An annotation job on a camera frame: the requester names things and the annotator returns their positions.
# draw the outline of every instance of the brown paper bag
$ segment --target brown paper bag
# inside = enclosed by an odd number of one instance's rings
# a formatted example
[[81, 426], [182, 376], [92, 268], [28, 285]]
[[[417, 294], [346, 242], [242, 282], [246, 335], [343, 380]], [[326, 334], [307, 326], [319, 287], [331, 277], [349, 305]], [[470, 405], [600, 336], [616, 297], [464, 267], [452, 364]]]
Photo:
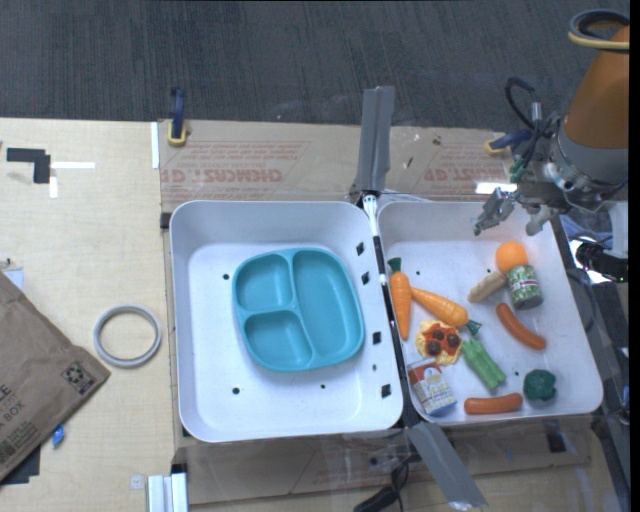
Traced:
[[0, 480], [109, 375], [0, 272]]

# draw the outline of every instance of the white ring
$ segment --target white ring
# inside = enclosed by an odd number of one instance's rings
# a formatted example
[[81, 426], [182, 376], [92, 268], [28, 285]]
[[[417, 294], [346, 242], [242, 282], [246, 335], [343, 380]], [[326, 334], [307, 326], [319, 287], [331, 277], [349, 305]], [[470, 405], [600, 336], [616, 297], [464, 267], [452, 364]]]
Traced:
[[[149, 350], [147, 350], [139, 357], [134, 357], [132, 359], [122, 359], [120, 357], [112, 356], [105, 350], [105, 348], [102, 346], [102, 341], [100, 341], [100, 333], [102, 332], [102, 328], [104, 327], [104, 325], [114, 316], [122, 313], [135, 313], [142, 316], [143, 318], [146, 318], [155, 330], [155, 339], [153, 340], [153, 345]], [[142, 363], [146, 363], [160, 348], [161, 340], [162, 327], [160, 327], [160, 322], [151, 311], [149, 311], [144, 306], [139, 306], [137, 304], [122, 304], [120, 306], [115, 306], [107, 310], [98, 319], [98, 321], [96, 322], [96, 326], [93, 328], [93, 344], [98, 351], [98, 355], [106, 362], [120, 368], [134, 368], [141, 365]]]

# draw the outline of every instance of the pizza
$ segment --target pizza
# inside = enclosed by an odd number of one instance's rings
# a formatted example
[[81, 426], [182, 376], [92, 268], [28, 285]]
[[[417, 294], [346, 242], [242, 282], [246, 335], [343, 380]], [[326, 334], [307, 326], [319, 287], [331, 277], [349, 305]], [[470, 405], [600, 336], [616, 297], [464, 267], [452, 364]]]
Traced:
[[422, 357], [435, 357], [440, 366], [455, 363], [462, 351], [458, 329], [440, 320], [420, 322], [415, 343]]

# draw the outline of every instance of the orange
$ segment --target orange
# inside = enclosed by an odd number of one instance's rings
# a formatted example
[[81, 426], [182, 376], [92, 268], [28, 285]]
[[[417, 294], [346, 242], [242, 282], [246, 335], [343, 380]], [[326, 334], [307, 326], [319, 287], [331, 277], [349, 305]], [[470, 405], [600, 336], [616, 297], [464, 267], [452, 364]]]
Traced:
[[503, 274], [506, 274], [513, 267], [528, 263], [527, 251], [520, 242], [509, 240], [500, 244], [496, 250], [496, 264]]

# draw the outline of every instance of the wooden table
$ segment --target wooden table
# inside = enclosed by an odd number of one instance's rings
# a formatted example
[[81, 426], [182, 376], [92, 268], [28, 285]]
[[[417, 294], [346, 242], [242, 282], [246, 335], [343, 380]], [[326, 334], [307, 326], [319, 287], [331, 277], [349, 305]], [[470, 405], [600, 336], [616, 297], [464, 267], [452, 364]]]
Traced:
[[[0, 253], [24, 269], [24, 291], [74, 344], [96, 353], [99, 316], [138, 303], [160, 319], [159, 352], [112, 376], [65, 423], [63, 442], [43, 443], [40, 474], [0, 487], [0, 509], [145, 510], [146, 477], [168, 474], [173, 412], [160, 177], [152, 165], [150, 123], [0, 119]], [[33, 164], [7, 162], [6, 148], [44, 149], [52, 162], [94, 162], [59, 169], [57, 198], [32, 182]], [[121, 357], [151, 344], [150, 327], [123, 316], [103, 341]], [[476, 478], [492, 510], [616, 510], [618, 501], [600, 443], [579, 466]], [[197, 510], [351, 510], [377, 489], [194, 507]], [[410, 485], [407, 510], [451, 510], [433, 482]]]

